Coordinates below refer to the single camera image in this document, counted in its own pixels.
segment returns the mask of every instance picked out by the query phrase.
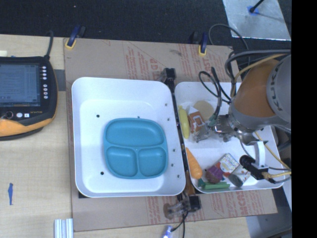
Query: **white tray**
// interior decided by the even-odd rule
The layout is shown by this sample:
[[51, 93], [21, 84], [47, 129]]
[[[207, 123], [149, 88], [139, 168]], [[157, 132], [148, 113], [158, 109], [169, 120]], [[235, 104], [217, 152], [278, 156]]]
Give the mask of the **white tray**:
[[[205, 83], [214, 93], [216, 93], [215, 87], [211, 82]], [[230, 96], [231, 83], [221, 83], [224, 91]], [[217, 106], [217, 98], [212, 95], [200, 82], [181, 82], [175, 87], [175, 98], [177, 106], [181, 105], [184, 109], [188, 106], [194, 106], [197, 101], [207, 101], [215, 109]], [[225, 115], [228, 113], [229, 105], [222, 102], [220, 109], [220, 115]], [[276, 147], [275, 138], [270, 126], [266, 126], [263, 131], [259, 131], [259, 135], [263, 140], [267, 140], [267, 145], [270, 149], [279, 157], [279, 153]], [[230, 141], [223, 142], [219, 135], [213, 135], [212, 137], [199, 141], [198, 143], [193, 140], [192, 135], [188, 139], [184, 139], [184, 144], [193, 153], [201, 168], [203, 169], [203, 177], [205, 176], [205, 169], [211, 167], [215, 164], [224, 154], [230, 153], [234, 159], [239, 162], [242, 155], [245, 155], [240, 141], [232, 137]], [[250, 155], [255, 157], [255, 151], [253, 146], [246, 147]], [[270, 154], [270, 152], [265, 149], [265, 163], [269, 167], [282, 168], [282, 165]], [[269, 170], [271, 174], [280, 173], [281, 171]], [[205, 190], [198, 186], [198, 180], [191, 178], [194, 187], [202, 193], [215, 193], [220, 191], [240, 191], [240, 190], [256, 190], [256, 189], [268, 189], [268, 188], [278, 188], [283, 185], [283, 183], [273, 184], [267, 180], [256, 180], [250, 177], [242, 187], [234, 186], [228, 178], [225, 179], [227, 183], [230, 184], [229, 188], [223, 189], [213, 189]]]
[[[82, 77], [72, 85], [75, 180], [88, 197], [170, 196], [185, 188], [185, 172], [170, 89], [158, 81]], [[117, 118], [157, 122], [168, 148], [166, 171], [156, 178], [125, 179], [107, 169], [103, 133]]]

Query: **purple object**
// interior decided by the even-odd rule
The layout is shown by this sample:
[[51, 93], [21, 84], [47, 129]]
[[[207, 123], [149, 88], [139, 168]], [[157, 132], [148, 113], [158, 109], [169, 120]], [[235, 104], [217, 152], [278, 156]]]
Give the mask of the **purple object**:
[[223, 171], [216, 166], [212, 166], [206, 170], [206, 179], [210, 183], [218, 183], [222, 180]]

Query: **blue clamp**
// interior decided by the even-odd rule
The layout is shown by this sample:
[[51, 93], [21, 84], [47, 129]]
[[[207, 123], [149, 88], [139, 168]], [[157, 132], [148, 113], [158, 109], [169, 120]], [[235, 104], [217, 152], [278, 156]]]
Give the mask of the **blue clamp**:
[[203, 38], [199, 45], [199, 50], [198, 50], [198, 53], [201, 57], [204, 57], [207, 54], [207, 42], [208, 42], [207, 34], [204, 32]]
[[67, 39], [65, 47], [70, 50], [73, 49], [76, 44], [76, 38], [83, 37], [85, 30], [85, 27], [82, 27], [81, 25], [76, 25], [70, 37]]

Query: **yellow banana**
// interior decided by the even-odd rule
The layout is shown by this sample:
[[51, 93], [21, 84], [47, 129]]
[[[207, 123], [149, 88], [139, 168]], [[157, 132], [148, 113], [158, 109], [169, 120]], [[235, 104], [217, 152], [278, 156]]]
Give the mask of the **yellow banana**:
[[178, 116], [179, 116], [179, 122], [181, 125], [183, 137], [189, 138], [190, 126], [189, 126], [189, 122], [188, 122], [187, 113], [183, 109], [182, 106], [178, 107]]

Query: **metal bracket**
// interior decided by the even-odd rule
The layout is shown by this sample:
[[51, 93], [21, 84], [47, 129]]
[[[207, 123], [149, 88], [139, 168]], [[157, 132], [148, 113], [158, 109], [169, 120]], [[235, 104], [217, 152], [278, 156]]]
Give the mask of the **metal bracket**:
[[167, 203], [163, 206], [164, 215], [169, 220], [180, 217], [187, 212], [196, 212], [199, 209], [201, 209], [201, 202], [197, 195], [187, 196], [174, 205]]
[[256, 162], [252, 165], [257, 169], [264, 169], [268, 166], [265, 164], [265, 147], [263, 141], [252, 142], [250, 145], [254, 146], [255, 154], [256, 154]]
[[54, 238], [73, 238], [73, 219], [54, 220]]

